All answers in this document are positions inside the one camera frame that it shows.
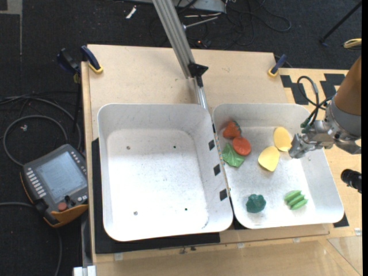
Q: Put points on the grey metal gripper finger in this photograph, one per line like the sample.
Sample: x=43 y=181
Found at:
x=295 y=153
x=296 y=140

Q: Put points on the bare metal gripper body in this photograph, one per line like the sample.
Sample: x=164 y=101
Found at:
x=322 y=135

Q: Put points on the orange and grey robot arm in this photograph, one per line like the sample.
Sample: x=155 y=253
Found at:
x=349 y=96

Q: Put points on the yellow toy crisp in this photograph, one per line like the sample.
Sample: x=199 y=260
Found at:
x=282 y=139
x=269 y=158

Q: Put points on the white plastic tray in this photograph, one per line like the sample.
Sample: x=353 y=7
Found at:
x=276 y=183
x=155 y=177

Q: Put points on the light green ridged toy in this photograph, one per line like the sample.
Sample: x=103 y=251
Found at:
x=296 y=200

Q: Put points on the red toy tomato slice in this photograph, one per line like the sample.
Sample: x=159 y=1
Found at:
x=242 y=146

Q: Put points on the green toy lettuce leaf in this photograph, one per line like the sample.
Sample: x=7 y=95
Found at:
x=232 y=157

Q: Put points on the dark green toy broccoli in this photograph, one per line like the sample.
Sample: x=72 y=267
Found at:
x=255 y=203

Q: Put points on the red toy strawberry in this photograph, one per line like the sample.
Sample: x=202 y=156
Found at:
x=230 y=130

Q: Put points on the pale wood board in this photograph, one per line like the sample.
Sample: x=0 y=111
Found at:
x=149 y=79

